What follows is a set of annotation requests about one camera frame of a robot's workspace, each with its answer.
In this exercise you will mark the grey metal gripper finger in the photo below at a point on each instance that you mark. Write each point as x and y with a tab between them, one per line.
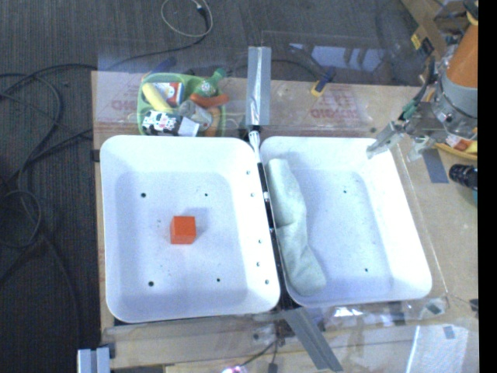
421	145
384	138

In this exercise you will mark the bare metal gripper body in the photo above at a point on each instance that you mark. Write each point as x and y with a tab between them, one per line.
423	120

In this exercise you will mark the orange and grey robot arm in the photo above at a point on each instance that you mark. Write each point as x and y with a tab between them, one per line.
464	56

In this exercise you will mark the yellow divided plate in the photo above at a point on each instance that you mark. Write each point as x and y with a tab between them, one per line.
460	154

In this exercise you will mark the brown cardboard board, red print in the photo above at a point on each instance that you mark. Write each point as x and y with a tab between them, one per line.
446	224

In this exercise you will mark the white plastic tray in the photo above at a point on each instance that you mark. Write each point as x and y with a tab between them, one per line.
349	227
174	278

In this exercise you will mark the brown cardboard box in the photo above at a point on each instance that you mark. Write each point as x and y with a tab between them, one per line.
423	10

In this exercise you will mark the pale green cloth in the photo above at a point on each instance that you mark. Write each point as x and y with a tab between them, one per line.
291	216

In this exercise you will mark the orange carrot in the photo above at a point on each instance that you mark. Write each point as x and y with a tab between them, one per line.
209	100

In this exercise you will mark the green bottle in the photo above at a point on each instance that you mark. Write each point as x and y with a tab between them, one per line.
206	86

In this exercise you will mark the grey can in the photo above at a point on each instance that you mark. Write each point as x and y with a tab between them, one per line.
198	113

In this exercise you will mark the small white packet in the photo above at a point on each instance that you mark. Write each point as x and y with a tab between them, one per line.
188	126

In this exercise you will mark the white red blue carton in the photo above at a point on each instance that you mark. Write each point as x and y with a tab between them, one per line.
172	91

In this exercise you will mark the orange cube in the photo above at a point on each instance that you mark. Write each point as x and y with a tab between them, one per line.
183	229

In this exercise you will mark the black and white carton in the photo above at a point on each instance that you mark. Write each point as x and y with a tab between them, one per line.
159	123

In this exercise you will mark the yellow banana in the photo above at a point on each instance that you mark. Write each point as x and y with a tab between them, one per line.
153	95

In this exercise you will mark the green divided plate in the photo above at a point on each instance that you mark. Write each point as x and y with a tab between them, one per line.
144	111

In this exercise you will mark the black cylinder on white bracket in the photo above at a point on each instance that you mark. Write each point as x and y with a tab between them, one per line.
463	175

